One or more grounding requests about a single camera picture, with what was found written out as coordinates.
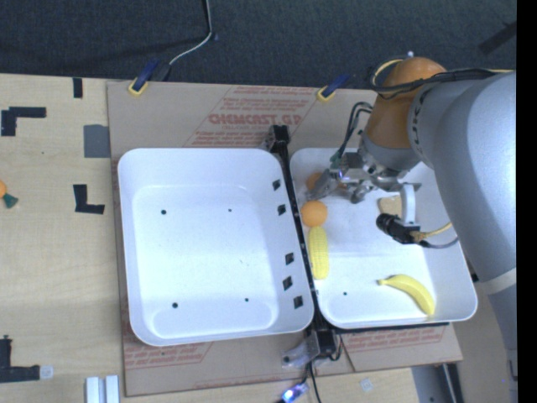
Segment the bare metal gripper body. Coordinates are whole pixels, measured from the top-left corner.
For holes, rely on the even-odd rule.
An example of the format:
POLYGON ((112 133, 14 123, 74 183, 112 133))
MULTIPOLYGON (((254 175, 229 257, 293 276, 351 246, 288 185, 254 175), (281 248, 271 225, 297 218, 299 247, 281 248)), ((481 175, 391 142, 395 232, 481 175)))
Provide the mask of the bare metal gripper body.
POLYGON ((398 190, 408 170, 394 170, 381 165, 369 153, 344 152, 335 158, 335 177, 342 186, 363 188, 366 191, 398 190))

